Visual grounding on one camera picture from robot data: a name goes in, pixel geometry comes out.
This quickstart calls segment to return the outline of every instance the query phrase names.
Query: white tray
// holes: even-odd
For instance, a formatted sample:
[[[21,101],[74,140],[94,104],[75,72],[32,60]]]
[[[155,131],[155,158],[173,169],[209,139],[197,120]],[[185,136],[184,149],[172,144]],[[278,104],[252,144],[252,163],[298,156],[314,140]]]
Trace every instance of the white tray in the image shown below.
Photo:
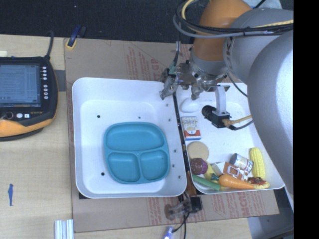
[[[221,84],[230,86],[229,90],[226,92],[226,110],[230,113],[231,120],[238,120],[243,117],[250,115],[248,100],[241,94],[231,83]],[[247,86],[244,83],[238,83],[238,87],[246,93]],[[265,147],[263,146],[254,124],[250,124],[248,127],[245,127],[240,130],[232,131],[227,128],[216,128],[211,124],[211,122],[205,119],[201,113],[201,109],[205,105],[210,105],[216,107],[216,97],[214,92],[203,92],[200,93],[199,99],[196,101],[199,102],[200,109],[193,113],[183,113],[181,111],[181,104],[186,98],[191,97],[191,90],[183,90],[178,88],[177,90],[177,100],[179,103],[179,115],[180,117],[189,117],[196,116],[198,119],[198,127],[201,132],[201,142],[207,145],[209,149],[209,157],[207,161],[209,163],[216,162],[229,162],[230,157],[234,153],[238,153],[246,158],[249,158],[249,150],[252,147],[260,148],[263,154],[263,160],[266,169],[266,180],[270,183],[270,188],[268,189],[258,189],[258,190],[273,190],[280,189],[284,187],[284,182],[280,177],[276,167],[274,166],[272,160],[270,159]],[[249,122],[250,120],[245,120],[240,123],[234,124],[235,127],[242,126]],[[192,141],[185,141],[186,146]],[[225,193],[225,192],[238,192],[242,190],[229,189],[216,191],[214,189],[203,186],[197,182],[194,182],[197,190],[204,194],[216,194],[216,193]]]
[[[160,98],[163,83],[81,78],[72,87],[75,172],[78,190],[88,198],[178,196],[186,189],[186,172],[173,99]],[[108,172],[103,136],[120,122],[150,122],[166,136],[168,175],[159,181],[122,184]]]

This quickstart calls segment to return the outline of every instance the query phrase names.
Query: screen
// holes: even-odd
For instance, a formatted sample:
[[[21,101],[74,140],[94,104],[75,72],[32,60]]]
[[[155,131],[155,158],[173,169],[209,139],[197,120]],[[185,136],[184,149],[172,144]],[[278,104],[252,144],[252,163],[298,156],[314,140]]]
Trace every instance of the screen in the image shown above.
[[[0,64],[0,107],[40,107],[40,66]]]

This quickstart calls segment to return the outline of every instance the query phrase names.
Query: brown tube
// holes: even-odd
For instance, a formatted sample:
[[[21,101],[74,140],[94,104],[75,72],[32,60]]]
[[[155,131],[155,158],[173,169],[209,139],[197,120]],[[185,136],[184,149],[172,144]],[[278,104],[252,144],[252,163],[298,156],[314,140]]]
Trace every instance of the brown tube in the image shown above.
[[[249,10],[251,10],[251,7],[242,0],[211,0],[204,10],[199,24],[229,28],[236,18]],[[193,51],[199,59],[222,61],[223,43],[224,38],[195,38]]]

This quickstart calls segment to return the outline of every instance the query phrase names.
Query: orange carrot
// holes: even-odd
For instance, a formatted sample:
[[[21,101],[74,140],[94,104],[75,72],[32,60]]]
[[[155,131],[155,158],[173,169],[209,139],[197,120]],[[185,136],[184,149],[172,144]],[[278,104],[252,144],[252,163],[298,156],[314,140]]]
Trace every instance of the orange carrot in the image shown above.
[[[219,184],[224,187],[235,189],[254,189],[254,185],[248,182],[239,180],[230,174],[222,174],[219,176]]]

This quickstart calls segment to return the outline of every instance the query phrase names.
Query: beige round object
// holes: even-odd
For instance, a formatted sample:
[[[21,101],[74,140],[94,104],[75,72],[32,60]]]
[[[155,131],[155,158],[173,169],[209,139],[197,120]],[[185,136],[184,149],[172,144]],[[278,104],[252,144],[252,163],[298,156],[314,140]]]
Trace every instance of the beige round object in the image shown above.
[[[209,155],[208,147],[200,141],[191,142],[187,146],[187,153],[189,158],[200,157],[204,160],[207,160]]]

